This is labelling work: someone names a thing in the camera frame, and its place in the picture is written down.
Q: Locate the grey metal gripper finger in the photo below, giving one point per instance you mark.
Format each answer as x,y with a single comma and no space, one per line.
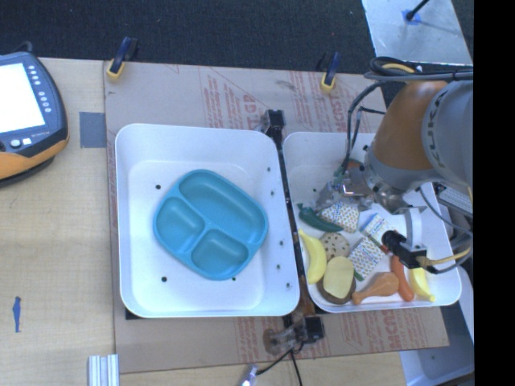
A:
367,203
330,194

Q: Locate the thin black rod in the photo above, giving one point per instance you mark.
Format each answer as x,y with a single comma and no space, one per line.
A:
290,215

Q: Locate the black cylinder on white bracket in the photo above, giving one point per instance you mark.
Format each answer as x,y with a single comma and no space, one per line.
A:
404,247

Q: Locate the brown cardboard board red print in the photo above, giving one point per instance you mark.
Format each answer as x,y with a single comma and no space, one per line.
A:
181,95

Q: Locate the white plastic tray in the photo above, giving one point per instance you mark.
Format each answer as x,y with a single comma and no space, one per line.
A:
141,255
314,159

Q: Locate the blue divided plate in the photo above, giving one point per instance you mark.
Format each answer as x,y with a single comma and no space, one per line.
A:
209,223

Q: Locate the yellow potato slice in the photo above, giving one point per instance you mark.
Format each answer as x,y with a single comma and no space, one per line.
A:
339,278

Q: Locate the green chili pepper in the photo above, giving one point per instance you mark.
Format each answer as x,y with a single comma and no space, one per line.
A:
316,221

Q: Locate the white printed packet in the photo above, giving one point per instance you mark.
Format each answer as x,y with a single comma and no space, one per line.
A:
342,216
377,227
367,257

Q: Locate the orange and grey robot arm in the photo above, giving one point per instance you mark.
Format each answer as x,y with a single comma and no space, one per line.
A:
406,135

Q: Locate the orange sausage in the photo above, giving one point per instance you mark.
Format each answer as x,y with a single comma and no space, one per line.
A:
403,282

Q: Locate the chocolate chip biscuit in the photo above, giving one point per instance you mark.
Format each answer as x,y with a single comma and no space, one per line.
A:
334,244

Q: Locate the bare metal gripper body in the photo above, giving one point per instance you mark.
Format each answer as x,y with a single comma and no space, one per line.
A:
358,183

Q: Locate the yellow banana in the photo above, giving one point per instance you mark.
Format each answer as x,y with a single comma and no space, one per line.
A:
316,257
421,284

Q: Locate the tan chicken drumstick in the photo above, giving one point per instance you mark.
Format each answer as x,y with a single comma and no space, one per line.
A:
380,286

